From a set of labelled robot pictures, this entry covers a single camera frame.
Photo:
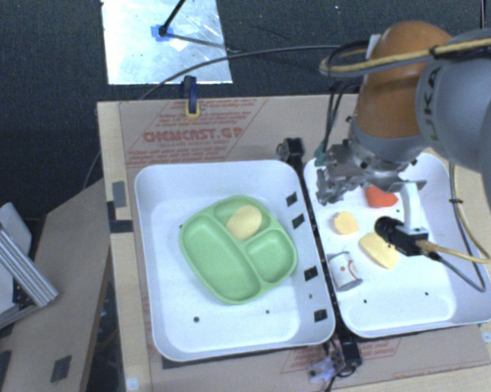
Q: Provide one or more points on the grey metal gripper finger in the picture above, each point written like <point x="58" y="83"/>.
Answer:
<point x="343" y="190"/>
<point x="323" y="187"/>

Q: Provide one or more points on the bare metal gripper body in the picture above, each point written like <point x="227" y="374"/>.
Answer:
<point x="352" y="164"/>

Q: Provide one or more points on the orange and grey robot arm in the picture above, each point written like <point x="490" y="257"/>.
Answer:
<point x="453" y="105"/>

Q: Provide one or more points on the small yellow-orange toy biscuit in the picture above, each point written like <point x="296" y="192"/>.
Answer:
<point x="346" y="223"/>

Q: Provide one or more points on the orange toy carrot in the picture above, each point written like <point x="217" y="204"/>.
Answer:
<point x="380" y="198"/>

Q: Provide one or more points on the thin black rod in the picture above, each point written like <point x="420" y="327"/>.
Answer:
<point x="319" y="244"/>

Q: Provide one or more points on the yellow toy food slice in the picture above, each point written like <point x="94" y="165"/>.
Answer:
<point x="379" y="253"/>

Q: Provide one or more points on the small white can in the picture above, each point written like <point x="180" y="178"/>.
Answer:
<point x="344" y="271"/>

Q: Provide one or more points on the yellow oval toy bread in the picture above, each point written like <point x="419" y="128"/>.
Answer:
<point x="244" y="222"/>

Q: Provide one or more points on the green divided plate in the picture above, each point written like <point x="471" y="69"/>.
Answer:
<point x="216" y="251"/>

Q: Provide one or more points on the white plastic tray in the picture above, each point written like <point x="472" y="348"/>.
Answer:
<point x="237" y="321"/>
<point x="404" y="301"/>

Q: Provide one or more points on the brown cardboard board, red print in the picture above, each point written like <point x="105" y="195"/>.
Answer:
<point x="207" y="131"/>

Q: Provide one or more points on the black cylinder on white bracket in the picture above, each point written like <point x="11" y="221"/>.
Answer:
<point x="401" y="232"/>

